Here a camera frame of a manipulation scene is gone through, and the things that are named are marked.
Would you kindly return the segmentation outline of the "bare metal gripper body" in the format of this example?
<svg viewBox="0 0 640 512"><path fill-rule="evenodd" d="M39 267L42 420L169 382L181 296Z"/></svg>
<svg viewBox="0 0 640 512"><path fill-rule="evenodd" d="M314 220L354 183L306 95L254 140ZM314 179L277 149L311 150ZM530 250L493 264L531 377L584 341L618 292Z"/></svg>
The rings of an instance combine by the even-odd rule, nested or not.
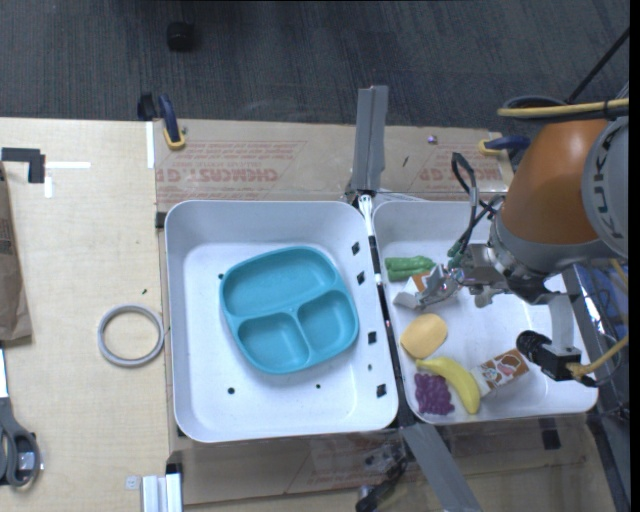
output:
<svg viewBox="0 0 640 512"><path fill-rule="evenodd" d="M501 245L471 243L460 259L460 283L474 297L476 307L486 307L494 296L513 293L511 279L517 274L518 264Z"/></svg>

